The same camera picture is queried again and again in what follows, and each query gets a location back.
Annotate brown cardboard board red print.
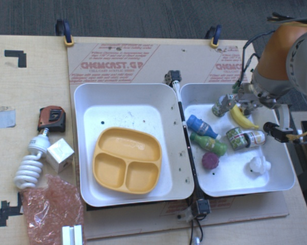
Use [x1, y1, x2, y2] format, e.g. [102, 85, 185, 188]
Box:
[66, 42, 290, 240]

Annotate white spiral light bulb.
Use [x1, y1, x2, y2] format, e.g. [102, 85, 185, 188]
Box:
[13, 128, 52, 190]

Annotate purple grapes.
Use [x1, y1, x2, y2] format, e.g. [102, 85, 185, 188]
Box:
[201, 151, 220, 169]

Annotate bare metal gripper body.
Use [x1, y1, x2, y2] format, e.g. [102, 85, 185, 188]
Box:
[235, 82, 279, 109]

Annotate silver metal cube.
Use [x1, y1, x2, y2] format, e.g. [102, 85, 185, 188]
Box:
[45, 137, 75, 174]

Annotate thin black and white rod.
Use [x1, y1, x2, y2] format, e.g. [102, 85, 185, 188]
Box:
[172, 80, 205, 202]

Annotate white can red yellow label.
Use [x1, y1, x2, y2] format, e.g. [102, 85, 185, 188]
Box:
[243, 130, 267, 148]

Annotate green bottle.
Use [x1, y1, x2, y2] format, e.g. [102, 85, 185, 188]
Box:
[189, 132, 228, 157]

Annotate green labelled can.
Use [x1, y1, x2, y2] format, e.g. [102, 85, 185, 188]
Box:
[225, 127, 249, 151]

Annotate yellow divided plate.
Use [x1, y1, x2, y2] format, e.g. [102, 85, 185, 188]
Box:
[92, 127, 163, 195]

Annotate white plastic tray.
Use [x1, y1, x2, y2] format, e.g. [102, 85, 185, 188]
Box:
[74, 83, 195, 208]
[179, 83, 296, 198]

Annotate yellow banana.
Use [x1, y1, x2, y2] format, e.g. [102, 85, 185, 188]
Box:
[229, 104, 259, 130]

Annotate pink bubble wrap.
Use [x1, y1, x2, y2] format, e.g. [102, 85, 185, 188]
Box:
[20, 174, 87, 245]

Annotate black cylinder on white bracket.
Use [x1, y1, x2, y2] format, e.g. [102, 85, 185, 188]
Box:
[263, 103, 295, 144]

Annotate orange and black tape measure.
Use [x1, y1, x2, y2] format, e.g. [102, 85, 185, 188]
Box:
[37, 105, 66, 133]

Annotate white slotted block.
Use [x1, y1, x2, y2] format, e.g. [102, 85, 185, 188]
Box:
[61, 224, 83, 245]

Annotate blue bottle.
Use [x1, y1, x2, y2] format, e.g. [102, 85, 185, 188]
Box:
[186, 114, 222, 140]

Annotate small green grey can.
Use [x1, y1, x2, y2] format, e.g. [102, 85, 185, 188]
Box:
[211, 95, 232, 118]

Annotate black block with thin wires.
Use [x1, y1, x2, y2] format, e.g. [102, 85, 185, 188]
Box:
[164, 70, 182, 87]
[194, 199, 211, 217]

